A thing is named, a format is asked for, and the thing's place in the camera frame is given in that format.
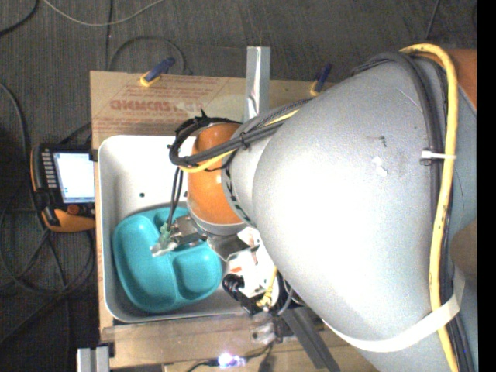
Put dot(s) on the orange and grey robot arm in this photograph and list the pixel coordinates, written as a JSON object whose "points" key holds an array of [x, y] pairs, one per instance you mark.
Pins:
{"points": [[341, 207]]}

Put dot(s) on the blue divided plate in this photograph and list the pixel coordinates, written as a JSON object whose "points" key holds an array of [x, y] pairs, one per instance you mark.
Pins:
{"points": [[155, 277]]}

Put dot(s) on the brown cardboard board red print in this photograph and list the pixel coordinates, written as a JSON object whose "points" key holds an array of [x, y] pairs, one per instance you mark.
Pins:
{"points": [[155, 122]]}

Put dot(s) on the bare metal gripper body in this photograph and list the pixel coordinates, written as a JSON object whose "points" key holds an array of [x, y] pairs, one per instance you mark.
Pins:
{"points": [[190, 233]]}

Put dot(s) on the black cylinder on white bracket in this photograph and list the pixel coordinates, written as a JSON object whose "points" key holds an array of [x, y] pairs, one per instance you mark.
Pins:
{"points": [[252, 275]]}

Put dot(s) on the white plastic tray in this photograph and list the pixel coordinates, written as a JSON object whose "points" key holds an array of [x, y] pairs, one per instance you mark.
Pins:
{"points": [[131, 169]]}

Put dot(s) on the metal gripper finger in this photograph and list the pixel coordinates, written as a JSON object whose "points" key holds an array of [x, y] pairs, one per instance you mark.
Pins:
{"points": [[160, 249]]}

